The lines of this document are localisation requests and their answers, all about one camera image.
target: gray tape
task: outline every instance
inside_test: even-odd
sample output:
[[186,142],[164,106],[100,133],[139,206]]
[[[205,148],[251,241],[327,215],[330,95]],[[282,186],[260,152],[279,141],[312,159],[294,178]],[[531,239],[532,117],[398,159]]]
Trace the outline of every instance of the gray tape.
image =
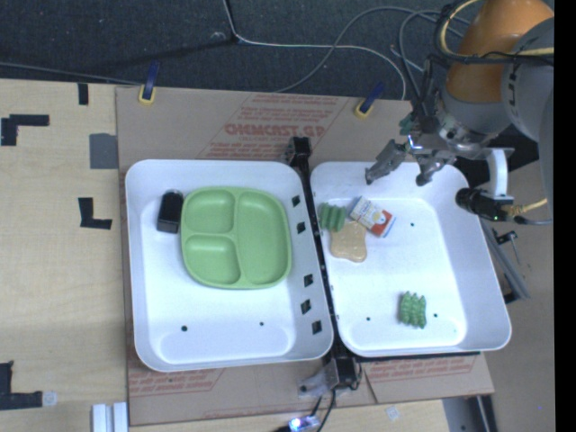
[[118,169],[116,136],[107,133],[90,135],[90,168]]

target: wooden table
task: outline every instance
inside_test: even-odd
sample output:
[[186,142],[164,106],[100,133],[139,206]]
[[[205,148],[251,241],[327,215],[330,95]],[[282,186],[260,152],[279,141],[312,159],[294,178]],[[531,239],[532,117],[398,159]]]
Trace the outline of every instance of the wooden table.
[[[0,80],[0,116],[48,114],[0,148],[0,363],[13,392],[54,391],[58,404],[0,411],[0,430],[90,430],[91,406],[127,400],[119,175],[90,167],[88,137],[114,135],[114,85]],[[81,229],[78,198],[111,229]],[[326,430],[448,430],[441,400],[335,409]],[[144,431],[270,431],[290,415],[215,419]]]

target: green corn toy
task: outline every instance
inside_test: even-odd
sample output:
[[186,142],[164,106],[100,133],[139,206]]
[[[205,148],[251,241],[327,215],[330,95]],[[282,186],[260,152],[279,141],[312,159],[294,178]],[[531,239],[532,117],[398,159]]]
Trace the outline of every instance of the green corn toy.
[[400,301],[400,321],[407,325],[424,328],[426,326],[426,299],[405,292]]

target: cardboard sheet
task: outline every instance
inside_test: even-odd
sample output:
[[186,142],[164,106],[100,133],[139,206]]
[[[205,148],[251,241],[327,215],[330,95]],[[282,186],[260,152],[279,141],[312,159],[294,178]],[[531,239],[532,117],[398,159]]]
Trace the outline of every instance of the cardboard sheet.
[[[138,91],[116,89],[130,424],[309,411],[315,399],[300,399],[297,385],[321,368],[320,360],[183,373],[156,373],[140,362],[133,349],[124,177],[147,158],[282,160],[291,136],[310,137],[312,168],[370,161],[389,139],[401,140],[398,122],[410,104],[379,100],[361,120],[354,109],[362,98],[159,88],[155,102],[142,105]],[[493,392],[482,354],[394,359],[363,369],[360,388],[339,397],[337,407]]]

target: orange robot part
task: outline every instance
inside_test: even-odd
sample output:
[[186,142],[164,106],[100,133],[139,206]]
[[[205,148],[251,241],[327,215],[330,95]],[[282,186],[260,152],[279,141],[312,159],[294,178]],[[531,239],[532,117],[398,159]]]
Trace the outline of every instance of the orange robot part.
[[[488,0],[463,36],[458,54],[510,53],[524,34],[552,17],[554,11],[542,0]],[[446,90],[460,101],[499,102],[503,68],[503,64],[456,62],[448,70]]]

